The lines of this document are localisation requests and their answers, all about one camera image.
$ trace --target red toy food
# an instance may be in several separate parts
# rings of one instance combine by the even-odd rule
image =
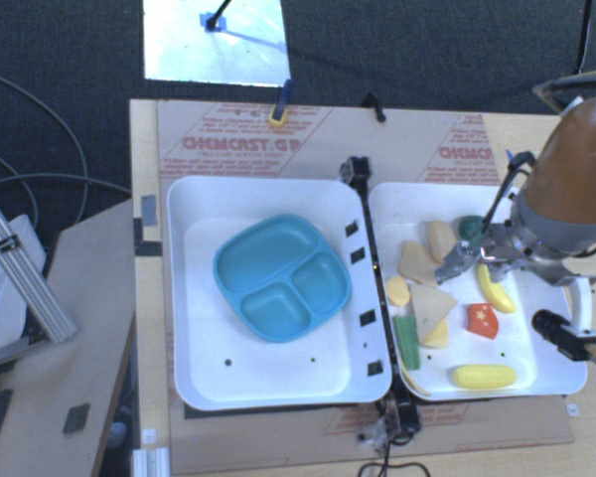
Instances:
[[[497,337],[499,321],[492,304],[471,304],[467,311],[468,331],[489,339]]]

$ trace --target black fabric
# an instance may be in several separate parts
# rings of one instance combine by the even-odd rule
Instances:
[[[548,113],[530,89],[573,72],[584,0],[281,0],[292,103]],[[84,147],[92,177],[129,186],[128,100],[272,102],[277,89],[143,78],[142,0],[0,0],[0,76],[47,103]],[[596,69],[596,0],[587,70]],[[0,157],[20,173],[79,174],[49,116],[0,85]],[[0,177],[6,173],[0,167]],[[47,245],[78,210],[75,182],[31,181]],[[124,195],[91,189],[87,214]],[[0,187],[8,217],[30,212]]]

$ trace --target black pole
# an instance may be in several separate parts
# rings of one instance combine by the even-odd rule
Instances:
[[[576,58],[576,69],[574,73],[579,75],[583,70],[585,64],[585,53],[587,52],[587,38],[589,36],[589,18],[592,12],[592,1],[585,0],[585,8],[583,9],[583,25],[580,30],[580,43],[578,45],[578,57]]]
[[[231,2],[231,0],[224,0],[221,6],[219,7],[218,11],[214,14],[214,16],[210,18],[208,21],[206,21],[206,30],[209,30],[211,32],[217,27],[217,21],[221,17],[223,11],[229,5],[229,2]]]

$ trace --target blue divided plate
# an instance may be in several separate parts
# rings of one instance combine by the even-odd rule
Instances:
[[[274,343],[312,331],[351,295],[347,270],[329,243],[310,223],[288,214],[224,243],[215,255],[214,274],[247,327]]]

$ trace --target yellow banana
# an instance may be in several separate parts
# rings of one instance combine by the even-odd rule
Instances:
[[[502,313],[514,313],[517,310],[503,286],[491,280],[490,271],[484,263],[479,264],[477,268],[477,277],[486,300],[488,300],[495,309]]]
[[[462,389],[500,389],[516,380],[514,369],[496,364],[467,364],[453,372],[453,382]]]

